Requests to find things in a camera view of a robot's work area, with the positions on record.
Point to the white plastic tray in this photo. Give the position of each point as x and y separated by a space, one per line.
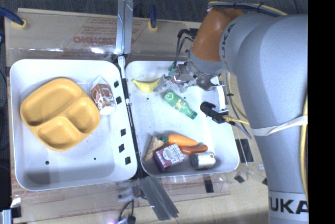
78 165
157 118

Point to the thin black and white rod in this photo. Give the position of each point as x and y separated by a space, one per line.
128 110

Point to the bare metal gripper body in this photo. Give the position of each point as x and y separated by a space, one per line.
184 75

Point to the white and brown carton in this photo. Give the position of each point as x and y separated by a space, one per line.
103 97

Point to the silver can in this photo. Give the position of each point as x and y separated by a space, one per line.
202 160

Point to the orange sausage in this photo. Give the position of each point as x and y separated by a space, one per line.
196 149

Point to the green plastic bottle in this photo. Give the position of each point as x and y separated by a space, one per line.
178 103

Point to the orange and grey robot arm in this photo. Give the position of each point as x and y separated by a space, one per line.
264 66

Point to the black cylinder on white bracket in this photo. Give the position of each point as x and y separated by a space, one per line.
212 111

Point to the orange carrot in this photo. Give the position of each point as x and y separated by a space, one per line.
181 140

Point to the yellow divided plate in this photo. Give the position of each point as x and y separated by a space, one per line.
57 113

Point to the purple carton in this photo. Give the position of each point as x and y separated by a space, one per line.
168 157

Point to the yellow banana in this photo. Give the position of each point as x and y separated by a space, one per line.
145 85

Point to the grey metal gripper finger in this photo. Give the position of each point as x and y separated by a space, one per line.
160 83
183 88

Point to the brown cardboard board red print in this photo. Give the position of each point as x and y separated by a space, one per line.
65 34

